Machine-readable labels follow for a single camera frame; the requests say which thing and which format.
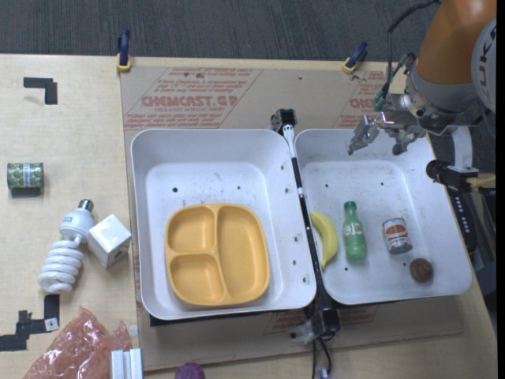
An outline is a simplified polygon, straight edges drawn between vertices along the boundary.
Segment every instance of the patterned can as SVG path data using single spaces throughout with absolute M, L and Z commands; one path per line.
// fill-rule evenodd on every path
M 44 184 L 42 163 L 8 163 L 7 186 L 10 189 L 39 188 Z
M 382 223 L 387 249 L 391 254 L 406 253 L 412 249 L 409 232 L 403 218 L 394 218 Z

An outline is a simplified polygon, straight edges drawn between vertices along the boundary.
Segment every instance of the white tray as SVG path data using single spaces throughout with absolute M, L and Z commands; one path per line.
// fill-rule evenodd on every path
M 131 145 L 137 209 L 140 293 L 162 320 L 300 309 L 316 282 L 286 141 L 268 129 L 149 129 Z M 194 306 L 177 297 L 166 272 L 170 215 L 203 203 L 235 203 L 263 225 L 271 279 L 258 299 L 229 307 Z
M 295 141 L 301 180 L 309 211 L 326 214 L 339 237 L 339 251 L 323 270 L 327 293 L 344 304 L 389 302 L 441 295 L 459 295 L 472 282 L 471 266 L 445 187 L 426 175 L 434 159 L 427 139 L 410 144 L 393 156 L 395 142 L 386 133 L 349 156 L 347 129 L 308 129 Z M 364 224 L 368 248 L 362 265 L 346 261 L 342 225 L 343 205 L 355 201 Z M 406 221 L 413 249 L 390 255 L 382 223 L 395 217 Z M 316 242 L 320 237 L 315 231 Z M 415 257 L 428 259 L 434 275 L 429 283 L 410 276 Z

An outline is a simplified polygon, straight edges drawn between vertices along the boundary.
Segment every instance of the plastic bag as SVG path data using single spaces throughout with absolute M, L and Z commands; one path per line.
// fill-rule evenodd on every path
M 92 312 L 81 307 L 23 379 L 108 379 L 110 353 L 131 348 L 125 323 L 121 321 L 109 333 Z

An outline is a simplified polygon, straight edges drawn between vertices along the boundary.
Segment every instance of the brown round object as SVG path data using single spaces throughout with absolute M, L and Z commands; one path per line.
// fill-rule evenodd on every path
M 424 258 L 416 258 L 410 263 L 410 275 L 417 282 L 428 282 L 433 277 L 433 266 Z

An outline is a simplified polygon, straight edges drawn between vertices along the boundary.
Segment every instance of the wooden table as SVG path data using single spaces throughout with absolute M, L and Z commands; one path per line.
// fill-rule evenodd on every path
M 134 58 L 133 66 L 214 66 L 261 69 L 338 70 L 341 62 L 284 62 L 189 58 Z M 384 69 L 384 64 L 366 64 Z M 45 293 L 37 276 L 62 217 L 81 199 L 92 199 L 99 221 L 115 214 L 129 227 L 128 186 L 122 126 L 121 83 L 116 58 L 60 55 L 0 55 L 0 164 L 43 162 L 44 191 L 0 196 L 0 336 L 13 334 L 17 312 L 43 317 Z M 24 88 L 24 77 L 58 83 L 58 105 L 44 104 L 43 90 Z M 60 325 L 91 310 L 110 330 L 119 321 L 137 323 L 132 254 L 105 270 L 86 249 L 74 291 L 61 296 Z M 333 350 L 339 378 L 496 378 L 497 339 L 475 280 L 456 297 L 463 333 Z M 30 336 L 26 351 L 0 352 L 0 377 L 23 377 L 59 331 Z M 325 363 L 320 353 L 320 363 Z M 310 377 L 312 354 L 251 359 L 205 366 L 207 378 Z M 174 371 L 145 377 L 173 377 Z

